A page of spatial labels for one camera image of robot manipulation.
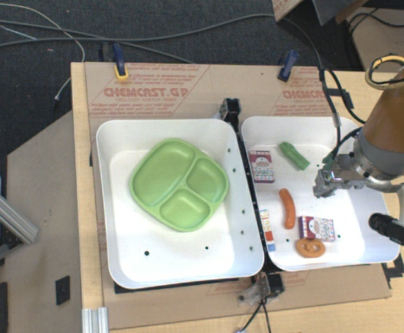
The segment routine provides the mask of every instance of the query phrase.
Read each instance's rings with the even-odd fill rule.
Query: black mat
[[[147,37],[189,31],[256,13],[272,13],[271,0],[0,0],[29,6],[64,28],[106,37]],[[404,0],[371,0],[366,6],[404,8]],[[310,0],[287,17],[316,45],[325,67],[361,70],[345,24],[320,26]],[[18,8],[0,7],[0,19],[49,23]],[[6,26],[31,37],[64,37],[55,31]],[[0,27],[0,43],[25,40]],[[287,22],[248,19],[209,32],[143,44],[196,63],[277,65],[286,51],[299,52],[298,65],[317,65],[305,37]],[[95,42],[83,42],[86,60],[98,60]],[[178,62],[151,52],[124,47],[132,62]],[[70,63],[81,59],[73,42],[44,42],[0,48],[0,161],[71,109],[66,87],[54,108],[54,96],[69,77]]]

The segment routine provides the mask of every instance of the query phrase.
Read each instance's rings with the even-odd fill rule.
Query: green plate
[[[132,197],[145,211],[185,232],[208,221],[228,188],[227,174],[215,160],[175,138],[158,143],[130,178]]]

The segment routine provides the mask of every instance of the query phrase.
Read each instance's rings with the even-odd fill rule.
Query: toy sausage
[[[283,207],[285,208],[285,228],[290,230],[294,228],[296,223],[296,207],[290,192],[287,189],[279,191],[280,199],[282,200]]]
[[[296,242],[296,249],[305,258],[318,258],[325,253],[325,245],[319,239],[299,239]]]

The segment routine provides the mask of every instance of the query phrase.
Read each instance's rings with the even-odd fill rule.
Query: red and white box
[[[321,241],[335,241],[334,221],[321,217],[299,217],[300,237],[320,239]]]
[[[274,182],[271,153],[269,151],[249,151],[248,156],[254,182]]]

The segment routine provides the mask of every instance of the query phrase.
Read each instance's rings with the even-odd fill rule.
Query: brown donut
[[[325,245],[319,239],[299,239],[296,242],[296,249],[305,258],[317,258],[325,253]]]

